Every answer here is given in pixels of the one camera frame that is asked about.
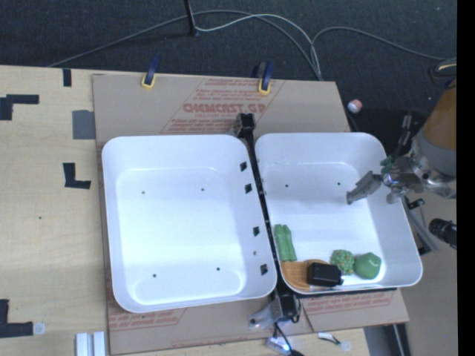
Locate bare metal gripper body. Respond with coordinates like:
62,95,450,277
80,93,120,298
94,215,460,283
381,156,458,200

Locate white plastic tray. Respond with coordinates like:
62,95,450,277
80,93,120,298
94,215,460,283
101,134,279,314
254,131,424,296

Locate green bell pepper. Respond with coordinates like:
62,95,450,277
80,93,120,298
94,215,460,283
353,251,383,280

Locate green bumpy yellow-dotted fruit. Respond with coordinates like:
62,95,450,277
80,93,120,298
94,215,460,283
330,249,356,276

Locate black box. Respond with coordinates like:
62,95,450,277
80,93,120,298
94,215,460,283
306,262,344,289

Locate thin black rod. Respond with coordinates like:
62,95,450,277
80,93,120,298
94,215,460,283
246,135,284,297

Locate brown cardboard board, red print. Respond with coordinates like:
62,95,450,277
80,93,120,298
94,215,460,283
91,73,411,356

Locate black cylinder on white bracket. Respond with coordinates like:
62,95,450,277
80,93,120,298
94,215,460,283
407,197,458,252

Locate black block with thin wires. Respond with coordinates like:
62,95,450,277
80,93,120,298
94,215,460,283
273,291,302,323
235,112,258,139

